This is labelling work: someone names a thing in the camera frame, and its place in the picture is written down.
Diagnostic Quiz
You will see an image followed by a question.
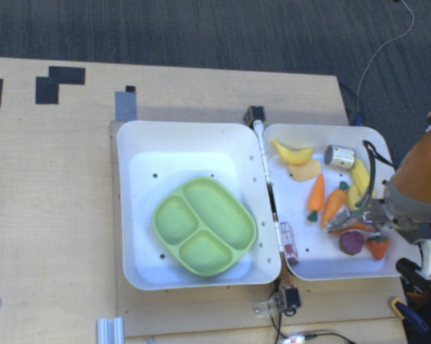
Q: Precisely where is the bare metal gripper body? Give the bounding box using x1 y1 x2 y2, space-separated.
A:
358 198 396 231

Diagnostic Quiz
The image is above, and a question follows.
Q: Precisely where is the orange carrot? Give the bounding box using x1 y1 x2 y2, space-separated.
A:
319 181 350 229
331 220 378 236
306 173 326 224

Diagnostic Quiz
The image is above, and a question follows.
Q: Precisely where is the purple toy cabbage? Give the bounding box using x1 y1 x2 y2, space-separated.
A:
339 229 367 256

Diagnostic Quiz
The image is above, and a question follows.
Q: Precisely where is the orange red strawberry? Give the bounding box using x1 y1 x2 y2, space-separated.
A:
365 234 391 262

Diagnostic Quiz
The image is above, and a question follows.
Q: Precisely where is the yellow corn cob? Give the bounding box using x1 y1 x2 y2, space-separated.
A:
350 158 373 198

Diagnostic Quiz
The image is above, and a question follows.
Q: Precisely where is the white plastic tray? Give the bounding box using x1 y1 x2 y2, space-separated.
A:
116 120 282 292
262 123 422 282

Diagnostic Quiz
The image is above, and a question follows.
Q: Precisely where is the small white can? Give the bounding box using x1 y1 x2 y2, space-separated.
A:
323 145 357 171

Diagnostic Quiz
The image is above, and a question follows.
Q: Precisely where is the purple and white carton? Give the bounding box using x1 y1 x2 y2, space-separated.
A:
279 221 300 266

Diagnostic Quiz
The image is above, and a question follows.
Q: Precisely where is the pale yellow toy slice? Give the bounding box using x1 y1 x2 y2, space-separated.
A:
287 158 322 183

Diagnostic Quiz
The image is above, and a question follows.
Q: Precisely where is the yellow banana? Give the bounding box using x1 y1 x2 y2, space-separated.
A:
271 138 314 166

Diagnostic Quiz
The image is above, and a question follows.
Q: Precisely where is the thin black and white rod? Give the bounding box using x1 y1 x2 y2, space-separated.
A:
252 119 292 290

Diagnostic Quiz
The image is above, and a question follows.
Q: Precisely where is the green divided plate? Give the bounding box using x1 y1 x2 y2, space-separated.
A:
151 176 258 277

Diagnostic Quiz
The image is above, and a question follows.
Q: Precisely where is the black cylinder on white bracket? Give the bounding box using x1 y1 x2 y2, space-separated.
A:
395 238 431 295

